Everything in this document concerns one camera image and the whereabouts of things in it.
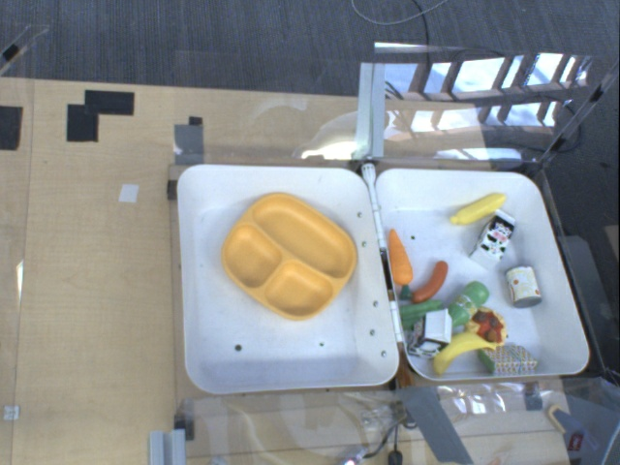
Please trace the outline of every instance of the wooden table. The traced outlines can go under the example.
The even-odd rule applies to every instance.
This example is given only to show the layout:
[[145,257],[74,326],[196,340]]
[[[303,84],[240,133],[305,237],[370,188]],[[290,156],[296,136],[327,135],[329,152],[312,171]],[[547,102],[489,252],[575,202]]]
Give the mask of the wooden table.
[[[199,116],[207,148],[237,146],[227,148],[233,161],[262,150],[266,159],[277,159],[290,156],[335,117],[355,113],[357,100],[0,81],[0,105],[24,108],[19,150],[0,152],[0,238],[5,243],[25,236],[21,249],[0,254],[4,273],[25,252],[20,309],[14,278],[2,276],[13,282],[10,293],[4,289],[0,297],[0,394],[13,402],[15,388],[21,413],[13,426],[0,427],[0,462],[147,463],[149,432],[171,430],[177,405],[166,192],[174,126]],[[86,89],[134,92],[134,115],[100,115],[99,142],[67,142],[67,105],[83,104]],[[136,202],[119,201],[125,184],[139,186]],[[258,408],[246,409],[243,418],[230,414],[234,454],[228,463],[333,463],[328,457],[352,435],[377,443],[376,436],[343,423],[330,406],[331,393],[308,397],[315,403],[304,411]],[[201,404],[208,409],[222,403],[207,398]],[[498,456],[510,460],[496,463],[568,462],[561,435],[543,413],[523,410],[511,416],[469,417],[457,425],[476,463]],[[214,424],[209,419],[205,428]],[[295,449],[296,437],[283,434],[291,421],[314,422],[331,436],[329,446]],[[414,457],[416,464],[436,463],[418,431],[401,433],[400,448],[406,462]],[[384,455],[374,461],[385,462]],[[189,463],[206,464],[209,458]]]

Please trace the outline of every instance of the white can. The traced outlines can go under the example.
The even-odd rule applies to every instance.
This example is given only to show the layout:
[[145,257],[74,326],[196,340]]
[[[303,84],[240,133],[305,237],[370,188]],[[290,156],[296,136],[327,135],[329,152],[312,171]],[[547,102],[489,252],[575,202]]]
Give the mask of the white can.
[[512,304],[516,308],[538,305],[543,301],[532,267],[524,265],[511,268],[506,272],[506,281],[511,292]]

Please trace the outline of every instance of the white plastic tray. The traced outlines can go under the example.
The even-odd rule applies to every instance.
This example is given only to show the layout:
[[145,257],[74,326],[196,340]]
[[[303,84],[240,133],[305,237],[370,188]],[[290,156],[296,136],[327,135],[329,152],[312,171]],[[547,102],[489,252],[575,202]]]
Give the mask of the white plastic tray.
[[[489,193],[505,193],[508,199],[502,209],[516,219],[506,255],[490,271],[467,256],[484,220],[469,226],[455,226],[449,220],[461,206]],[[510,172],[387,170],[377,180],[377,194],[386,232],[396,229],[407,248],[414,268],[412,290],[425,283],[435,262],[445,260],[448,278],[435,297],[448,305],[468,282],[483,282],[490,290],[485,306],[504,316],[509,341],[538,359],[532,377],[575,374],[585,368],[588,344],[543,198],[532,181]],[[539,305],[512,306],[504,273],[518,265],[535,269],[542,292]],[[457,358],[441,377],[431,361],[416,356],[409,361],[433,381],[489,378],[475,353]]]
[[[348,170],[195,166],[178,181],[185,364],[212,393],[375,386],[398,353],[364,182]],[[243,292],[220,251],[259,197],[284,192],[313,205],[356,244],[357,267],[325,311],[290,321]]]

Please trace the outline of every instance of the orange divided plate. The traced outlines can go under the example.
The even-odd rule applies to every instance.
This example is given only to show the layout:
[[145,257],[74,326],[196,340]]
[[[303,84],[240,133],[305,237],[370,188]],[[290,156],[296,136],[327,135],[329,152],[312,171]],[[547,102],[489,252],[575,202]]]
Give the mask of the orange divided plate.
[[222,264],[238,287],[296,321],[327,308],[356,263],[356,247],[346,232],[285,193],[252,204],[222,247]]

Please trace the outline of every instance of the toy banana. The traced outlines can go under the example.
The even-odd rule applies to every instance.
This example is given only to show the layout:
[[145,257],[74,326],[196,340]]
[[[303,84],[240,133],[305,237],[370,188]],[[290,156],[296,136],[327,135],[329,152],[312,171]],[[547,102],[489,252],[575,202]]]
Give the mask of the toy banana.
[[499,209],[506,201],[506,195],[503,193],[491,193],[467,206],[461,208],[458,212],[449,218],[453,224],[471,224],[482,217],[491,215],[495,210]]
[[433,368],[437,375],[441,376],[459,355],[479,350],[480,348],[495,350],[497,346],[496,343],[489,343],[473,332],[466,331],[454,334],[449,344],[433,358]]

